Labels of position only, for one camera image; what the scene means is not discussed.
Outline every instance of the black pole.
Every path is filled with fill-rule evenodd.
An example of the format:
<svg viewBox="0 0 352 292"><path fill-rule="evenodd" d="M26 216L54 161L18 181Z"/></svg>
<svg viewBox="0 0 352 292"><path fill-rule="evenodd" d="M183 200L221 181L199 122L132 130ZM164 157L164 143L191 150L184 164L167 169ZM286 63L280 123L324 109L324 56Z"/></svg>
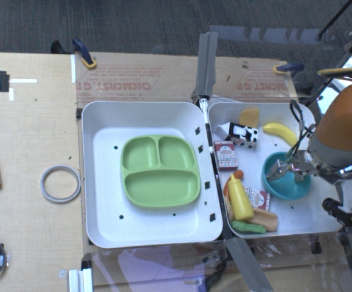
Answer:
<svg viewBox="0 0 352 292"><path fill-rule="evenodd" d="M331 27L331 25L334 24L334 22L338 19L338 17L348 8L348 6L352 3L352 0L349 0L346 2L346 4L339 10L339 12L332 18L332 20L320 31L317 36L316 40L320 41L322 39L322 36L325 34L327 29Z"/></svg>

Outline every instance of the blue bowl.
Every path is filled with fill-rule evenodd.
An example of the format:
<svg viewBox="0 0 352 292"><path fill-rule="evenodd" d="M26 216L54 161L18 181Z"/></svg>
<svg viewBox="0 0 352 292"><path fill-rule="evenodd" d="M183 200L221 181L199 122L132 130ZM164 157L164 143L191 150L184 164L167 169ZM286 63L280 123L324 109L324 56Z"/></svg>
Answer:
<svg viewBox="0 0 352 292"><path fill-rule="evenodd" d="M272 196L283 200L297 200L303 198L311 187L311 177L306 175L301 182L295 182L295 175L292 172L286 174L279 179L268 182L266 175L277 159L285 160L285 152L273 153L266 158L262 168L262 184L265 191Z"/></svg>

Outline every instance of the green plate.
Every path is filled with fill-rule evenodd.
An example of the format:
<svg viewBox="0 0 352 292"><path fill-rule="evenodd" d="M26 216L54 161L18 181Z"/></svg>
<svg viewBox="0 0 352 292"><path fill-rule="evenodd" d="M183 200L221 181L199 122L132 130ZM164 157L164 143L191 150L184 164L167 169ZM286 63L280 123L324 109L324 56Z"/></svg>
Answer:
<svg viewBox="0 0 352 292"><path fill-rule="evenodd" d="M124 191L137 206L182 206L200 193L195 152L181 137L134 137L123 146L121 165Z"/></svg>

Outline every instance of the yellow squeeze bottle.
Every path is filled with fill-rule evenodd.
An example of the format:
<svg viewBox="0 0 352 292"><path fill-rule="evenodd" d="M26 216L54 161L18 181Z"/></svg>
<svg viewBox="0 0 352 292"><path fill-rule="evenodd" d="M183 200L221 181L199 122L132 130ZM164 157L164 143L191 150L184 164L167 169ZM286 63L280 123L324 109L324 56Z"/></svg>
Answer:
<svg viewBox="0 0 352 292"><path fill-rule="evenodd" d="M229 197L235 221L245 221L254 216L253 207L240 179L231 174L228 182Z"/></svg>

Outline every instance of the dark floor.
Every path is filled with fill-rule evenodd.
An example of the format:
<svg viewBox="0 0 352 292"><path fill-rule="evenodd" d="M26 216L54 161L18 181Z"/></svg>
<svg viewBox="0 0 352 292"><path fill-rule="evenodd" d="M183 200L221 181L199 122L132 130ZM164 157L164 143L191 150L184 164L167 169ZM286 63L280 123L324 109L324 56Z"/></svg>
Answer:
<svg viewBox="0 0 352 292"><path fill-rule="evenodd" d="M0 0L0 52L50 53L53 40L73 52L197 55L199 34L219 32L217 56L302 63L297 89L309 92L352 44L349 0Z"/></svg>

